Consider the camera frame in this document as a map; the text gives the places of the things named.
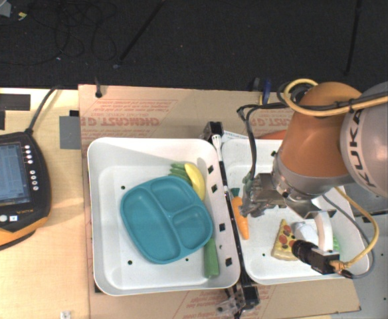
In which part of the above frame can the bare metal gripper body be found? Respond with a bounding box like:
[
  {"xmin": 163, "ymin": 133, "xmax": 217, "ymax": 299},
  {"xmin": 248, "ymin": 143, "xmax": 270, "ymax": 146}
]
[{"xmin": 250, "ymin": 172, "xmax": 294, "ymax": 213}]

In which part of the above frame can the orange carrot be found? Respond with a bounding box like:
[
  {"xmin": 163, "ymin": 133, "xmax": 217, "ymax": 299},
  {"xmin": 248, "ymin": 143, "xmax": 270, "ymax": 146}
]
[{"xmin": 230, "ymin": 187, "xmax": 250, "ymax": 241}]

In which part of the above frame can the thin black and white rod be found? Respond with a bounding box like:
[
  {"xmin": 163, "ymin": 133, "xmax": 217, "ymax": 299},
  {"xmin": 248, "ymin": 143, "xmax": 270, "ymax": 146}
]
[{"xmin": 211, "ymin": 134, "xmax": 252, "ymax": 288}]

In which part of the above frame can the yellow pizza slice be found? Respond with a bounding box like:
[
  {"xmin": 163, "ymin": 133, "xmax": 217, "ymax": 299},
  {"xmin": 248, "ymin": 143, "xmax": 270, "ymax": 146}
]
[{"xmin": 270, "ymin": 218, "xmax": 300, "ymax": 263}]

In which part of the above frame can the white plastic tray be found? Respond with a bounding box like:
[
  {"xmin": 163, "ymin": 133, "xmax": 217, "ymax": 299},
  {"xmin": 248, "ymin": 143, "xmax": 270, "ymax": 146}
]
[
  {"xmin": 86, "ymin": 136, "xmax": 242, "ymax": 297},
  {"xmin": 221, "ymin": 138, "xmax": 371, "ymax": 286}
]

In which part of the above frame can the yellow banana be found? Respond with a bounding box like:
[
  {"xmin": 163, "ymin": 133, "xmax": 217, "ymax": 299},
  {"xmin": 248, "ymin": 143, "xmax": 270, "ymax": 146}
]
[{"xmin": 183, "ymin": 162, "xmax": 207, "ymax": 202}]

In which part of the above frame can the green celery stick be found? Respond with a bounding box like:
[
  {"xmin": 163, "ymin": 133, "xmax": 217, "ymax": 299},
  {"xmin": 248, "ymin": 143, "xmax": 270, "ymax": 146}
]
[{"xmin": 203, "ymin": 237, "xmax": 221, "ymax": 279}]

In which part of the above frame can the green pea pod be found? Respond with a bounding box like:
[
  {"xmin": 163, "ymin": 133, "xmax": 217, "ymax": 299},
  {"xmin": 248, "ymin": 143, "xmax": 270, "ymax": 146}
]
[{"xmin": 167, "ymin": 162, "xmax": 194, "ymax": 187}]

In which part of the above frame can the blue divided plate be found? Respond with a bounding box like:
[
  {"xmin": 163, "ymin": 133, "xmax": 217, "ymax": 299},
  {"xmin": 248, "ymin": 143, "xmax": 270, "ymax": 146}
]
[{"xmin": 120, "ymin": 175, "xmax": 214, "ymax": 265}]

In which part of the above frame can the brown cardboard board red print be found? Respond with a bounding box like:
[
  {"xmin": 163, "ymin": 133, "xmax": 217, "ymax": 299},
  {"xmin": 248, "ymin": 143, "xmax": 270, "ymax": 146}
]
[{"xmin": 77, "ymin": 84, "xmax": 362, "ymax": 319}]

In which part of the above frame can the black cylinder on white bracket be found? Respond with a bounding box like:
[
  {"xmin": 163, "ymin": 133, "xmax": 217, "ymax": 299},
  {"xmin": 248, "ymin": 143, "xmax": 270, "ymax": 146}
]
[{"xmin": 291, "ymin": 209, "xmax": 341, "ymax": 275}]

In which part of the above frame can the black block with thin wires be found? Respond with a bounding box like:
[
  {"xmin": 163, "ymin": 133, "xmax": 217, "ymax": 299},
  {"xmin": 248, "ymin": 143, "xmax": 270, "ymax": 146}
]
[
  {"xmin": 233, "ymin": 284, "xmax": 260, "ymax": 312},
  {"xmin": 201, "ymin": 121, "xmax": 224, "ymax": 142}
]

